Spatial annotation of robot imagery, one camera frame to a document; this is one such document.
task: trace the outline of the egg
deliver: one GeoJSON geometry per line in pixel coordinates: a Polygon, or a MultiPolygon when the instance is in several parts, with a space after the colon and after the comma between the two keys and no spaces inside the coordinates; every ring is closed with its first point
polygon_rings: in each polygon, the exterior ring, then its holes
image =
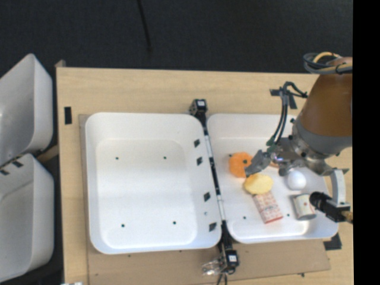
{"type": "Polygon", "coordinates": [[[302,172],[292,170],[287,175],[287,185],[291,190],[302,190],[306,186],[306,178],[302,172]]]}

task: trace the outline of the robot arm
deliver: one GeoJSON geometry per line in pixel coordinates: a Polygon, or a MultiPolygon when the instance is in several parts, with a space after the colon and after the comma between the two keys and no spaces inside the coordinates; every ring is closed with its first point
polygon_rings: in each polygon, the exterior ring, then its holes
{"type": "Polygon", "coordinates": [[[314,192],[310,202],[330,219],[352,223],[343,177],[348,170],[333,168],[325,162],[352,146],[352,58],[323,52],[306,54],[304,62],[308,71],[319,74],[310,95],[290,82],[278,90],[282,101],[279,125],[267,142],[266,152],[259,150],[253,157],[245,170],[246,175],[260,172],[274,162],[279,166],[280,176],[287,175],[294,167],[307,167],[320,176],[330,176],[332,197],[314,192]],[[287,109],[294,103],[293,96],[308,99],[297,119],[292,120],[292,135],[282,137],[287,109]]]}

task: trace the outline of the yellow object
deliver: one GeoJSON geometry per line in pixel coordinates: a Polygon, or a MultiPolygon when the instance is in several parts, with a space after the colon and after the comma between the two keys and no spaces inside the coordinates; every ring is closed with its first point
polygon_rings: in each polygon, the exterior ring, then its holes
{"type": "Polygon", "coordinates": [[[272,189],[273,179],[268,175],[255,173],[248,176],[243,185],[251,194],[264,194],[272,189]]]}
{"type": "Polygon", "coordinates": [[[238,178],[245,178],[245,167],[251,164],[253,156],[246,152],[238,152],[231,156],[229,160],[229,169],[232,174],[238,178]]]}

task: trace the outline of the can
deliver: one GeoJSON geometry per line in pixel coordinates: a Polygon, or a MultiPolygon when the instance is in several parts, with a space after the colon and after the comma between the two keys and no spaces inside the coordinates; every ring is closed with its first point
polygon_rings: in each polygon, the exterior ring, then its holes
{"type": "Polygon", "coordinates": [[[309,194],[300,194],[293,197],[294,208],[298,220],[311,220],[316,217],[314,208],[309,201],[309,197],[309,194]]]}

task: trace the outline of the white tray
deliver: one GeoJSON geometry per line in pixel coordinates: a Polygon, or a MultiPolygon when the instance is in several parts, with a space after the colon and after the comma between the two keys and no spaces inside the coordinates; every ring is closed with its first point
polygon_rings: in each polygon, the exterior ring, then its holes
{"type": "Polygon", "coordinates": [[[54,244],[53,177],[31,154],[0,173],[0,282],[46,264],[54,244]]]}
{"type": "Polygon", "coordinates": [[[45,149],[53,136],[52,79],[33,54],[0,79],[0,166],[45,149]]]}
{"type": "Polygon", "coordinates": [[[90,240],[98,251],[121,254],[217,244],[220,213],[197,119],[97,113],[82,125],[82,142],[90,240]]]}
{"type": "MultiPolygon", "coordinates": [[[[317,217],[312,220],[296,219],[290,199],[292,195],[314,191],[328,194],[324,178],[309,169],[298,169],[307,179],[307,185],[301,191],[290,190],[285,178],[278,175],[277,168],[268,167],[263,171],[274,179],[272,193],[284,216],[268,224],[263,223],[252,195],[243,189],[244,179],[229,172],[229,154],[244,151],[254,156],[258,150],[265,150],[265,143],[273,135],[279,120],[279,115],[216,114],[207,122],[227,227],[233,238],[241,243],[330,238],[338,231],[338,224],[321,212],[317,212],[317,217]]],[[[289,134],[291,124],[287,123],[283,136],[289,134]]]]}

